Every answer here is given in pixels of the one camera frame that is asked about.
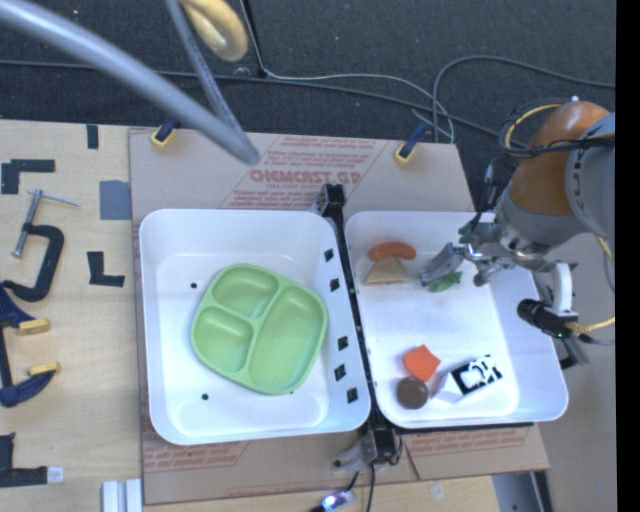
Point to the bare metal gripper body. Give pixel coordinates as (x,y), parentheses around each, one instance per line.
(487,242)

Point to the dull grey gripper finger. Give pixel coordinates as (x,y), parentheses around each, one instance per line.
(440,265)
(484,274)

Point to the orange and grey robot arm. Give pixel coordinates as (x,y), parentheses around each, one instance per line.
(547,170)

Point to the green broccoli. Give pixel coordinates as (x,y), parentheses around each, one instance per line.
(445,283)

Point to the orange sausage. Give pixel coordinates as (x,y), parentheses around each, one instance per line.
(392,250)

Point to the tan bread slice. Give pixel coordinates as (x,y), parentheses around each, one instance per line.
(386,274)

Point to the white plastic tray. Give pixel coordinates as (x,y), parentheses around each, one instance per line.
(175,310)
(450,325)

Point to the thin black rod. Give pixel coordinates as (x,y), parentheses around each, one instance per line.
(354,280)

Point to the orange cube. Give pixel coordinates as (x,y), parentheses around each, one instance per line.
(421,362)

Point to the black and white carton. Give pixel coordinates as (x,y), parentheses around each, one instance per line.
(475,377)

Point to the brown round biscuit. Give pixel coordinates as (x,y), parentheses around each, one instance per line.
(412,392)

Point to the green divided plate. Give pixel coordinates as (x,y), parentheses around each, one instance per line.
(260,330)

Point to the brown cardboard board red print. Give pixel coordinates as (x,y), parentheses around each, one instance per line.
(200,170)

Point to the black cylinder on white bracket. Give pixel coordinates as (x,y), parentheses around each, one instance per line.
(542,315)

